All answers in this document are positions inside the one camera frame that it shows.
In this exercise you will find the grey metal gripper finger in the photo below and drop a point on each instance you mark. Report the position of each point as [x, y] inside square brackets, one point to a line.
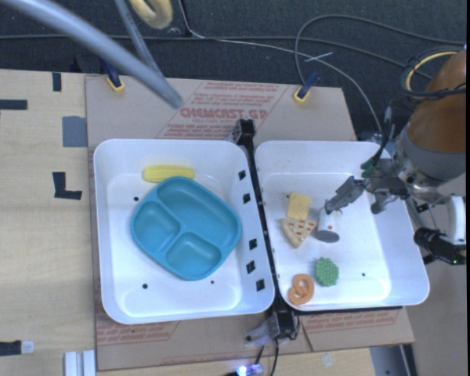
[346, 194]
[379, 203]

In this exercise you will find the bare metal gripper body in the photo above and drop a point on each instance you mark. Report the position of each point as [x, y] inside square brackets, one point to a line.
[387, 180]

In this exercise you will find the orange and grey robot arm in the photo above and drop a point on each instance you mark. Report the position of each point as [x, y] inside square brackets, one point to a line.
[438, 131]

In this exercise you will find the white can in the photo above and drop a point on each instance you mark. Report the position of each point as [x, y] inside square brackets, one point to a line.
[329, 225]

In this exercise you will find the white plastic tray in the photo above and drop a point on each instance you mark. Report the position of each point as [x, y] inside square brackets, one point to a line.
[121, 225]
[376, 249]

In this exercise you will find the yellow cheese slice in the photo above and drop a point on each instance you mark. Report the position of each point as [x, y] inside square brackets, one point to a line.
[298, 206]

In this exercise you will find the pizza slice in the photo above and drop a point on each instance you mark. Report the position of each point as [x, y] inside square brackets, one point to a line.
[295, 231]

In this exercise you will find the green grapes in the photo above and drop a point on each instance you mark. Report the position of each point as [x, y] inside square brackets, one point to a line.
[326, 272]

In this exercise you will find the thin black rod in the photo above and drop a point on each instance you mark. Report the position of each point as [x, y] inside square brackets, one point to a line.
[264, 225]

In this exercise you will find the orange pretzel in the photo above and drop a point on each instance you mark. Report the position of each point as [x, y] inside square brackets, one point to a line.
[297, 294]

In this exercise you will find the brown cardboard board red print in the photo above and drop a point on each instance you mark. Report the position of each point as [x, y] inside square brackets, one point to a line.
[219, 104]

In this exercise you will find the blue divided plate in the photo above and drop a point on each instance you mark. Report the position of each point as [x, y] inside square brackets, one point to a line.
[188, 229]

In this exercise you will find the yellow corn cob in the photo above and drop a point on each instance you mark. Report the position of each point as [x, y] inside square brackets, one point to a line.
[166, 172]

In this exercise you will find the black cylinder on white bracket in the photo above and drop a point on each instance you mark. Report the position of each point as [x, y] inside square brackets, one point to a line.
[438, 243]

